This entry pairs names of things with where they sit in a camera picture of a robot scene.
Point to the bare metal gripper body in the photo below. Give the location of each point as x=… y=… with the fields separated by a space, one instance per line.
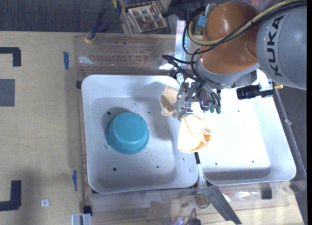
x=197 y=93

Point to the black cylinder on white bracket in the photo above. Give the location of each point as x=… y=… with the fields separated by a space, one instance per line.
x=248 y=92

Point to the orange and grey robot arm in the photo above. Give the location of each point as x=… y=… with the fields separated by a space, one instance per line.
x=229 y=46

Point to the brown cardboard board red print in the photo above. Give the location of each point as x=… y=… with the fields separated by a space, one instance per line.
x=122 y=53

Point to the white plastic tray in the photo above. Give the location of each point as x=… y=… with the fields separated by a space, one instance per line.
x=136 y=170
x=243 y=146

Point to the tan toy bread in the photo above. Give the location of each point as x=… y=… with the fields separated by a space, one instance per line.
x=193 y=136

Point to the teal bowl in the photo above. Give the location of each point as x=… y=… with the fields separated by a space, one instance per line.
x=128 y=132

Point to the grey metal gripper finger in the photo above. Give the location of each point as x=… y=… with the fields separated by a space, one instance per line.
x=180 y=96
x=185 y=112

